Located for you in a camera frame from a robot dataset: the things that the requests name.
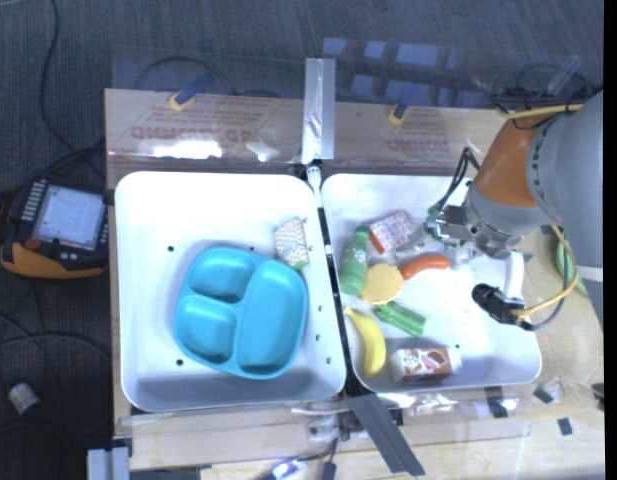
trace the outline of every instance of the bottle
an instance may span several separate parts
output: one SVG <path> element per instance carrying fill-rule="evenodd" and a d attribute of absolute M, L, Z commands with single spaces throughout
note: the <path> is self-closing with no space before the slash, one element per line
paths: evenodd
<path fill-rule="evenodd" d="M 370 228 L 358 226 L 354 240 L 344 248 L 339 287 L 348 295 L 359 295 L 364 287 L 364 276 L 368 270 L 369 237 Z"/>
<path fill-rule="evenodd" d="M 426 318 L 410 309 L 400 306 L 395 301 L 377 306 L 375 308 L 375 314 L 382 322 L 394 325 L 415 338 L 421 337 L 424 331 Z"/>

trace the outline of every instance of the handheld device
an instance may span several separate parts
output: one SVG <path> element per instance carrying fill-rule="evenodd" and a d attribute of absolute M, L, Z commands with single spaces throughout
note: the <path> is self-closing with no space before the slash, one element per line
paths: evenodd
<path fill-rule="evenodd" d="M 1 245 L 2 266 L 43 279 L 75 279 L 108 266 L 108 214 L 103 193 L 40 177 L 16 197 Z"/>

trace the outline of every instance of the banana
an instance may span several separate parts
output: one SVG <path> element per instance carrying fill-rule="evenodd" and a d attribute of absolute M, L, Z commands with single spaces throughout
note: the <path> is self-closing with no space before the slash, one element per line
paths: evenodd
<path fill-rule="evenodd" d="M 368 378 L 374 377 L 386 362 L 386 340 L 379 328 L 379 324 L 373 317 L 355 311 L 350 306 L 344 308 L 344 313 L 350 317 L 364 341 L 366 348 L 364 376 Z"/>

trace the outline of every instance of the table surface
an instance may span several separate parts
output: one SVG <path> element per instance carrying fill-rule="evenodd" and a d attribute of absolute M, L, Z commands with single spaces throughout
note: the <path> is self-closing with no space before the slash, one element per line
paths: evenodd
<path fill-rule="evenodd" d="M 359 117 L 354 106 L 347 110 L 338 112 L 338 119 Z M 482 155 L 503 124 L 490 110 L 437 110 L 448 139 L 469 144 Z M 373 112 L 383 115 L 385 108 L 362 105 L 360 111 L 372 123 L 376 119 Z M 145 168 L 138 159 L 109 154 L 108 188 L 114 189 L 123 175 Z M 156 168 L 175 168 L 175 164 L 163 158 Z M 245 480 L 259 478 L 284 459 L 299 456 L 309 459 L 307 468 L 292 478 L 320 478 L 332 436 L 318 433 L 314 437 L 310 428 L 319 428 L 320 422 L 328 419 L 325 413 L 264 406 L 131 415 L 120 381 L 114 206 L 109 210 L 116 433 L 132 437 L 131 470 L 211 465 L 200 469 L 200 478 Z M 555 238 L 540 230 L 529 233 L 520 243 L 520 250 L 532 254 L 524 282 L 527 301 L 545 300 L 559 290 L 562 279 L 554 266 L 554 247 Z M 559 317 L 538 331 L 537 339 L 543 360 L 541 374 L 532 385 L 504 388 L 504 398 L 516 404 L 507 417 L 494 418 L 483 410 L 483 390 L 444 392 L 449 404 L 433 404 L 438 410 L 432 412 L 422 410 L 427 406 L 421 404 L 403 410 L 402 434 L 427 477 L 605 477 L 605 413 L 591 389 L 604 381 L 603 334 L 589 299 L 572 292 Z M 537 387 L 545 387 L 554 401 L 545 403 L 534 396 Z M 431 399 L 438 402 L 435 396 L 431 394 Z M 346 441 L 340 439 L 333 461 L 338 480 L 412 478 L 391 473 L 365 432 L 353 433 Z"/>

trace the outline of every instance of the blue divided plate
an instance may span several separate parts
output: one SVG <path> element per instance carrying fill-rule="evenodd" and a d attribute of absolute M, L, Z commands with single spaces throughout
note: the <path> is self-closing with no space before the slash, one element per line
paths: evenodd
<path fill-rule="evenodd" d="M 308 289 L 276 259 L 232 247 L 199 254 L 175 307 L 175 340 L 206 366 L 271 379 L 292 363 L 306 325 Z"/>

